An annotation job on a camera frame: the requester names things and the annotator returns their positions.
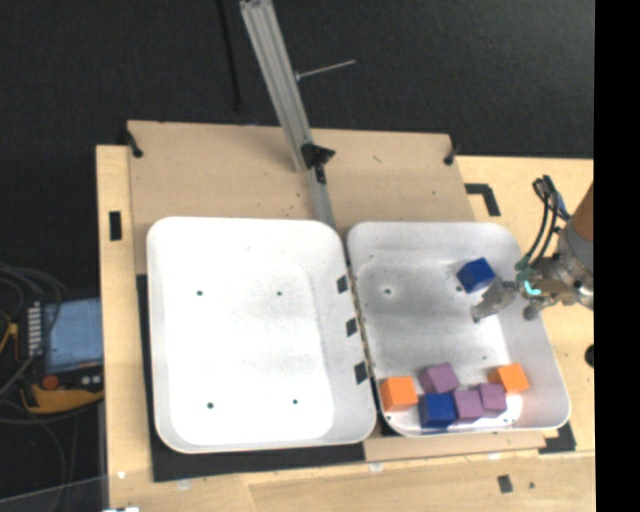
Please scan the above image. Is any pale wood board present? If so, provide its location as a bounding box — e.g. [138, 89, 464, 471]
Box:
[125, 119, 549, 464]

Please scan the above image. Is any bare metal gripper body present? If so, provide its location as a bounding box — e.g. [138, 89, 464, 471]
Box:
[514, 254, 595, 321]

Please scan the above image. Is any blue cube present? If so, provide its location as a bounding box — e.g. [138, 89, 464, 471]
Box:
[417, 392, 458, 430]
[456, 256, 497, 294]

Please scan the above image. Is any thin black and white rod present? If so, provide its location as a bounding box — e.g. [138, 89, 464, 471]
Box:
[348, 259, 376, 389]

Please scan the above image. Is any white plastic tray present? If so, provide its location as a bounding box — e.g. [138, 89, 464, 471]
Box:
[145, 215, 378, 455]
[345, 221, 572, 438]

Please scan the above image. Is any purple cube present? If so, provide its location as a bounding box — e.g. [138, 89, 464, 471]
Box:
[418, 362, 461, 395]
[477, 382, 508, 414]
[453, 389, 486, 421]

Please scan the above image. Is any orange cube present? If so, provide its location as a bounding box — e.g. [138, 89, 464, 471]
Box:
[379, 375, 420, 413]
[487, 363, 531, 394]

